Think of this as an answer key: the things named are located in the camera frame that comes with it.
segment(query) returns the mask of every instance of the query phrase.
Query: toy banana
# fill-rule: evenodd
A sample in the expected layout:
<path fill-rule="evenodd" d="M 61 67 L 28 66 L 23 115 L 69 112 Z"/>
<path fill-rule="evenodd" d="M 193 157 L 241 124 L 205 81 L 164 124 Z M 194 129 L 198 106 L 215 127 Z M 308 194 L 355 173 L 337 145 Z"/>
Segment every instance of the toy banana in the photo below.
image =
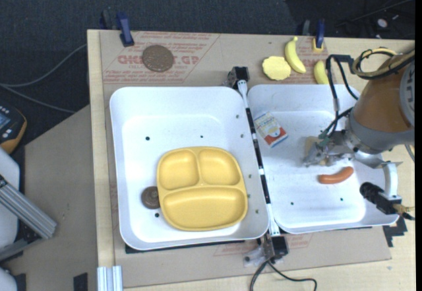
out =
<path fill-rule="evenodd" d="M 323 61 L 318 61 L 314 66 L 314 76 L 315 80 L 319 84 L 328 84 L 328 77 L 325 73 L 325 64 Z"/>
<path fill-rule="evenodd" d="M 291 68 L 298 73 L 306 73 L 305 65 L 296 54 L 296 41 L 297 36 L 286 44 L 284 48 L 284 55 Z"/>

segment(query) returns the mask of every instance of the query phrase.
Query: yellow round object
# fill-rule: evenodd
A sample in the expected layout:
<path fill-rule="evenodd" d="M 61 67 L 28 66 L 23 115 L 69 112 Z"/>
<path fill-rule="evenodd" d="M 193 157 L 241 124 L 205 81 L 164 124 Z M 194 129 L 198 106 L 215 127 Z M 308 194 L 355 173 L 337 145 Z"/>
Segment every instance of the yellow round object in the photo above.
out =
<path fill-rule="evenodd" d="M 270 56 L 262 63 L 262 70 L 272 80 L 284 80 L 290 76 L 291 67 L 281 56 Z"/>

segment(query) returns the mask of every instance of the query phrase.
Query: white tray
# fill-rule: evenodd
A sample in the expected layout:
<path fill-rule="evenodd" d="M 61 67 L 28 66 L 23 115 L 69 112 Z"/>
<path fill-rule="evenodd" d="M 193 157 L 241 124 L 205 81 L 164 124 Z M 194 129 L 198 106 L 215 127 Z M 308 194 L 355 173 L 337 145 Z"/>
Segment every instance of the white tray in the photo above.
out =
<path fill-rule="evenodd" d="M 336 85 L 336 92 L 340 112 L 356 103 L 344 85 Z M 359 192 L 360 185 L 366 181 L 383 188 L 382 169 L 347 159 L 331 167 L 303 165 L 306 138 L 317 137 L 334 119 L 328 85 L 258 85 L 250 89 L 248 101 L 254 118 L 270 112 L 288 134 L 274 148 L 258 136 L 274 218 L 281 229 L 299 234 L 397 221 L 397 215 L 382 214 Z M 344 121 L 340 120 L 337 129 L 344 128 Z M 319 174 L 333 174 L 345 166 L 353 166 L 355 170 L 347 180 L 333 185 L 318 182 Z"/>
<path fill-rule="evenodd" d="M 226 87 L 126 87 L 113 93 L 110 112 L 117 170 L 120 232 L 137 250 L 258 238 L 268 214 L 245 107 Z M 216 146 L 237 159 L 245 180 L 248 212 L 238 224 L 213 231 L 171 227 L 161 210 L 140 195 L 156 185 L 158 160 L 169 150 Z"/>

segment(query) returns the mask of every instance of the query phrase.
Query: toy sausage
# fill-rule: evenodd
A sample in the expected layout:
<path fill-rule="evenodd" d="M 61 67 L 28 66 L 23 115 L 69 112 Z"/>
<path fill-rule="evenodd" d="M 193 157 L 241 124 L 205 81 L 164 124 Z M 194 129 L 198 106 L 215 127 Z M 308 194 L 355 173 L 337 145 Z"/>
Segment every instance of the toy sausage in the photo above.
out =
<path fill-rule="evenodd" d="M 334 184 L 334 183 L 340 183 L 345 181 L 347 178 L 349 178 L 352 173 L 354 173 L 354 169 L 352 167 L 345 167 L 337 174 L 332 175 L 319 175 L 318 180 L 319 183 L 322 184 Z"/>

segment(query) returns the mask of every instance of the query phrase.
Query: blue clamp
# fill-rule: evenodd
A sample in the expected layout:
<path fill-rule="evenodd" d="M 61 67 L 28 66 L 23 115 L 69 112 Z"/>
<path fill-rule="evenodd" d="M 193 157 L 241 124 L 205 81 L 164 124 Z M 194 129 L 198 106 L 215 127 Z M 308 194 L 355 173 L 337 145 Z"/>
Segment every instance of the blue clamp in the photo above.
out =
<path fill-rule="evenodd" d="M 124 12 L 117 12 L 116 15 L 117 28 L 121 30 L 120 40 L 125 47 L 133 46 L 131 29 L 129 28 L 129 18 Z"/>
<path fill-rule="evenodd" d="M 316 36 L 312 40 L 312 50 L 320 53 L 324 50 L 324 30 L 325 21 L 324 19 L 318 20 L 318 26 L 316 27 Z"/>

